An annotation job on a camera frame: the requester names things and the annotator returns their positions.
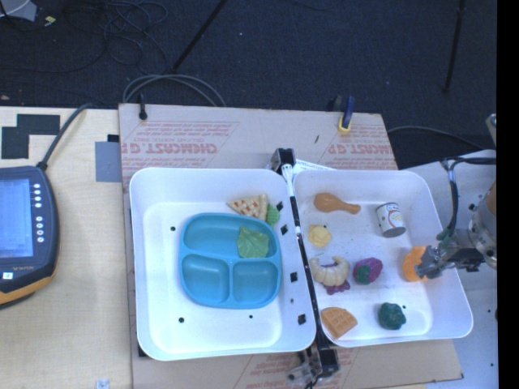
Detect white plastic tray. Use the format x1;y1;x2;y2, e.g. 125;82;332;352
292;169;474;348
128;166;318;362

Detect blue divided plate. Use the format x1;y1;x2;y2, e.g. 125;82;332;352
178;212;283;310

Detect orange toy pumpkin slice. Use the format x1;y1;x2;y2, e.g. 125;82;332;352
401;245;429;283

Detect purple toy grapes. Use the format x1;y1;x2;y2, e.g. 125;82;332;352
321;262;352;296

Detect white paper slip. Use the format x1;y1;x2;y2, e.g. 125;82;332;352
294;159;336;174

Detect orange toy waffle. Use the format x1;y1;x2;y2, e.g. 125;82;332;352
320;306;359;340

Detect yellow toy food lump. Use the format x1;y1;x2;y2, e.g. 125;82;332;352
307;224;332;249

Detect green toy lettuce leaf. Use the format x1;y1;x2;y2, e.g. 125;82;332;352
236;225;271;259

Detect dark green toy broccoli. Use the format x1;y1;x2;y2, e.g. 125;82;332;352
377;301;408;331

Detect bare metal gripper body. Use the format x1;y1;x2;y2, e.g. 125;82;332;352
440;216;498;274

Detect orange toy chicken drumstick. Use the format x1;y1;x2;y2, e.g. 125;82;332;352
313;192;362;216

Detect purple and green toy eggplant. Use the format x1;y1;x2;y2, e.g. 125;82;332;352
352;257;384;286

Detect black block with wires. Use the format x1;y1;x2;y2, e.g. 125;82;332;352
270;147;296;174
315;345;340;379

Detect small white can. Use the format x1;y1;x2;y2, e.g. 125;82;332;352
375;202;407;239

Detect yellow lattice pie slice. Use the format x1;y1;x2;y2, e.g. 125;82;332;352
225;194;270;222

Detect thin black and white rod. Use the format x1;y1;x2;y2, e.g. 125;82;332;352
282;163;328;354

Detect beige toy croissant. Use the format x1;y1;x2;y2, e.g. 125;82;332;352
308;255;351;288

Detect brown cardboard board red print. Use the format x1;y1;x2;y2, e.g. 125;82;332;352
118;103;465;389

